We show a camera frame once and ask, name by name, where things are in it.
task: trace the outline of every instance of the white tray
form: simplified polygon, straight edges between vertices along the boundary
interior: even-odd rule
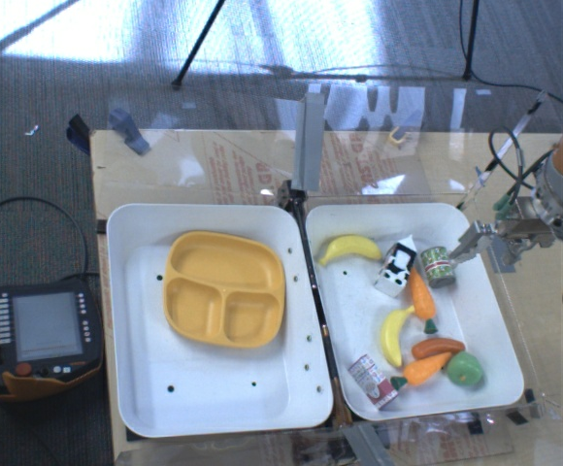
[[[315,260],[328,239],[353,233],[374,239],[383,255],[411,234],[418,253],[435,246],[453,250],[468,226],[460,211],[440,203],[323,205],[311,210],[306,219]],[[388,378],[400,375],[402,368],[393,368],[385,360],[379,334],[392,309],[412,303],[406,288],[394,298],[373,287],[380,266],[378,261],[350,255],[325,267],[315,262],[342,390],[357,415],[385,420],[501,407],[519,399],[523,375],[484,264],[475,257],[455,269],[454,284],[431,291],[439,335],[466,344],[482,365],[484,381],[476,387],[464,387],[438,374],[423,385],[403,386],[398,396],[379,411],[348,373],[348,367],[368,353]],[[411,346],[424,338],[423,321],[410,316],[401,332],[405,364],[413,360]]]
[[[163,313],[165,260],[192,230],[262,242],[286,281],[280,332],[256,349],[186,339]],[[312,427],[333,396],[299,228],[273,206],[129,204],[107,223],[117,401],[145,437]]]

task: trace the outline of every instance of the green toy fruit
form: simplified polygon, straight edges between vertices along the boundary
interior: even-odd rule
[[[484,371],[474,355],[462,350],[449,360],[446,373],[451,382],[463,386],[472,386],[482,379]]]

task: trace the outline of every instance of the yellow toy banana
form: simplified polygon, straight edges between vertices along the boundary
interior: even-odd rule
[[[355,253],[369,259],[382,259],[381,249],[374,240],[362,235],[342,235],[334,238],[318,260],[318,264],[325,266],[331,259]]]
[[[395,368],[402,366],[402,352],[400,352],[400,330],[407,317],[415,312],[415,306],[407,309],[394,309],[387,315],[381,325],[381,349],[387,362]]]

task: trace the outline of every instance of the black pole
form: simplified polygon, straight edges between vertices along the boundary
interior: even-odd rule
[[[472,9],[472,23],[469,29],[469,42],[467,44],[467,62],[465,64],[465,72],[463,80],[468,81],[472,77],[472,57],[474,55],[474,41],[476,40],[476,25],[478,24],[478,8],[480,0],[474,0],[474,8]]]
[[[182,66],[181,71],[179,72],[176,79],[172,81],[172,87],[174,89],[180,89],[180,87],[182,86],[182,78],[184,78],[184,75],[186,74],[186,72],[188,71],[188,68],[191,65],[191,62],[193,62],[195,55],[197,55],[197,51],[200,49],[200,47],[204,43],[204,40],[206,39],[206,35],[208,34],[211,27],[215,23],[216,15],[219,13],[219,11],[221,10],[221,7],[223,7],[224,3],[225,3],[225,0],[218,0],[218,2],[216,2],[215,8],[213,9],[213,13],[208,18],[208,21],[206,22],[204,29],[202,29],[202,32],[200,33],[200,36],[198,37],[197,42],[195,42],[195,45],[193,46],[191,53],[189,54],[188,58],[186,59],[186,62]]]

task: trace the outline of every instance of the gray carpet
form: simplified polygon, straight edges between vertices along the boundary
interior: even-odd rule
[[[293,129],[295,103],[320,87],[340,106],[329,129],[390,128],[411,98],[422,130],[486,133],[513,128],[545,90],[526,132],[563,132],[563,0],[480,0],[469,79],[473,0],[227,0],[175,90],[215,2],[0,0],[0,201],[67,211],[89,272],[89,157],[66,138],[76,114],[91,129],[115,107],[140,128]],[[389,114],[374,114],[382,95]],[[55,281],[83,263],[61,213],[0,207],[0,285]],[[44,401],[0,404],[0,466],[112,461],[103,372]]]

